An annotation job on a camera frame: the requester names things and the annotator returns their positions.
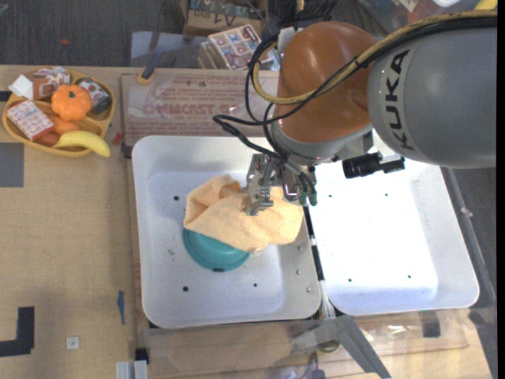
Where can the red and white carton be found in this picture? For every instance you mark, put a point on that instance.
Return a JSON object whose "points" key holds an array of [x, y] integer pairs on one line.
{"points": [[47, 83]]}

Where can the brown cardboard board red print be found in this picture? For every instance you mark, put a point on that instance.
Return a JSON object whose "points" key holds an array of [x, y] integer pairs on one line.
{"points": [[177, 109]]}

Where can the black cylinder on white bracket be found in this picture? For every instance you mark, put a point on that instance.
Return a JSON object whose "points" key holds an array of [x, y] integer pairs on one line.
{"points": [[365, 165]]}

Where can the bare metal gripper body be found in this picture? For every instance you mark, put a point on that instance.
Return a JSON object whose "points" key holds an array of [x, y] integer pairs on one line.
{"points": [[263, 172]]}

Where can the pale orange cloth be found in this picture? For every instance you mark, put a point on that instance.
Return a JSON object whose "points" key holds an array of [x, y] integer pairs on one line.
{"points": [[240, 223]]}

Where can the small red block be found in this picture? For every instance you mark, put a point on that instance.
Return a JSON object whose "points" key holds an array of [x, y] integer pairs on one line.
{"points": [[117, 138]]}

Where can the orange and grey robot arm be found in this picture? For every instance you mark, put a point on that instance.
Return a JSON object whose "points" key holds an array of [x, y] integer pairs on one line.
{"points": [[434, 93]]}

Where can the orange carrot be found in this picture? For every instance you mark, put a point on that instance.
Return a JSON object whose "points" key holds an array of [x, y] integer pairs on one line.
{"points": [[65, 126]]}

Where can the red and white packet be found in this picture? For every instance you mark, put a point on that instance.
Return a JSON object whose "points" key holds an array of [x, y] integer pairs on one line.
{"points": [[29, 120]]}

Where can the teal bowl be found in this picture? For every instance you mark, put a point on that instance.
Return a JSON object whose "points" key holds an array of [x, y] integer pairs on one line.
{"points": [[209, 253]]}

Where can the colourful printed box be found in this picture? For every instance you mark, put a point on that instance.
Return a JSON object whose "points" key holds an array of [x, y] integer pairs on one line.
{"points": [[234, 47]]}

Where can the brown cardboard box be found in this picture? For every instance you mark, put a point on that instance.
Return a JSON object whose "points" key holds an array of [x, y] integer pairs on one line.
{"points": [[221, 2]]}

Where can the red sausage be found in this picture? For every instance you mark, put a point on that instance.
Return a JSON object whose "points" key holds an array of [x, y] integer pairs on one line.
{"points": [[47, 138]]}

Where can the orange pumpkin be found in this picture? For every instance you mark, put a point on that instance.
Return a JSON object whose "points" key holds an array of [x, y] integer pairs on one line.
{"points": [[71, 102]]}

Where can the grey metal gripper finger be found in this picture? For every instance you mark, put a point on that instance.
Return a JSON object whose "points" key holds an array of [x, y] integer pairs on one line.
{"points": [[259, 201]]}

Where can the yellow divided plate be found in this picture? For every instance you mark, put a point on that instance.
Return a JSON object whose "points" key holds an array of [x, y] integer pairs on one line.
{"points": [[96, 126]]}

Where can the small printed can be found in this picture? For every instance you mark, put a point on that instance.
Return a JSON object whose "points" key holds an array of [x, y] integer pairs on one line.
{"points": [[96, 93]]}

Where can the small white box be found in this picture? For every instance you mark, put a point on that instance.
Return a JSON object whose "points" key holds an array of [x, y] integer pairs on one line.
{"points": [[21, 86]]}

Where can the white plastic tray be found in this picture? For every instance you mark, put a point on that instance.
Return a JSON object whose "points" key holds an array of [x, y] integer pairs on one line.
{"points": [[394, 243], [165, 211]]}

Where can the yellow banana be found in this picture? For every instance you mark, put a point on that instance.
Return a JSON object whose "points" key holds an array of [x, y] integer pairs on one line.
{"points": [[84, 139]]}

